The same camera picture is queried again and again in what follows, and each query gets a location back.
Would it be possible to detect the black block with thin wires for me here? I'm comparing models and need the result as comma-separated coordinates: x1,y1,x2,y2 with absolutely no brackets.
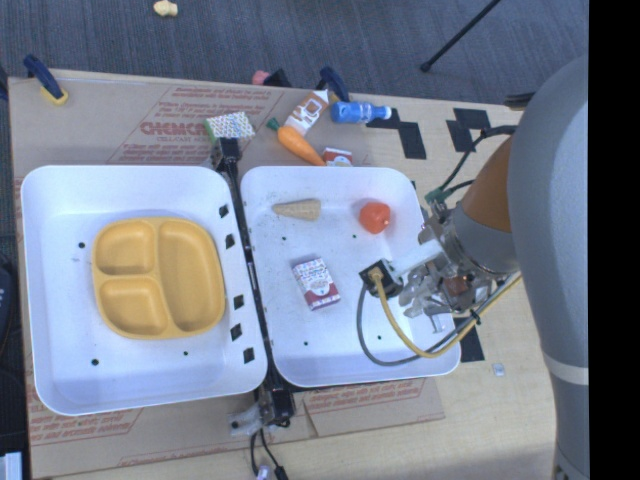
211,136,245,170
228,386,297,438

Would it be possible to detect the red and white carton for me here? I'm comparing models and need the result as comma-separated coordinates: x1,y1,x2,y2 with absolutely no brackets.
291,257,343,312

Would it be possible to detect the yellow divided plate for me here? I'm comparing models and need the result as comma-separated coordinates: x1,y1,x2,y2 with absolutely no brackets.
90,216,227,341

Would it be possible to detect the orange carrot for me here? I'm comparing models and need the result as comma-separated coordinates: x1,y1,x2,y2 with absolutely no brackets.
265,116,327,168

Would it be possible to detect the orange and white bottle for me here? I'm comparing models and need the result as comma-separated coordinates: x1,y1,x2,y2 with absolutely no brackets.
283,88,332,136

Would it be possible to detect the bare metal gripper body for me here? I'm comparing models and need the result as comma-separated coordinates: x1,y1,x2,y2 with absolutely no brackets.
417,206,502,315

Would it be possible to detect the white plastic tray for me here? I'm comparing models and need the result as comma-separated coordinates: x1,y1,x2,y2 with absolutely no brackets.
239,165,462,389
19,164,269,418

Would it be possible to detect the small red carton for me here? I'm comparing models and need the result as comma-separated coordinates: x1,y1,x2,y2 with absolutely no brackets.
321,146,355,168

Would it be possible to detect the black tripod leg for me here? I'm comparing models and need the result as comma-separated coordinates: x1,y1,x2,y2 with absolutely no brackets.
419,0,537,74

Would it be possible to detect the tan ice cream cone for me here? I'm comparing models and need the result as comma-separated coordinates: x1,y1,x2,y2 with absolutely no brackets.
271,198,322,223

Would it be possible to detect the thin black rod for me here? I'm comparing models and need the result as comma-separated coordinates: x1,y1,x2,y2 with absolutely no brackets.
223,155,282,409

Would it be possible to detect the white dotted box green side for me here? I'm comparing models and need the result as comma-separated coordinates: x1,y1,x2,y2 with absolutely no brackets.
203,111,257,145

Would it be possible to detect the brown cardboard board red print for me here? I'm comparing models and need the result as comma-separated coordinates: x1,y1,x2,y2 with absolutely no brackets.
7,70,447,469

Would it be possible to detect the blue bottle white cap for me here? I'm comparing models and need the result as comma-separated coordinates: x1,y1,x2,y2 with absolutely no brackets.
330,100,394,125

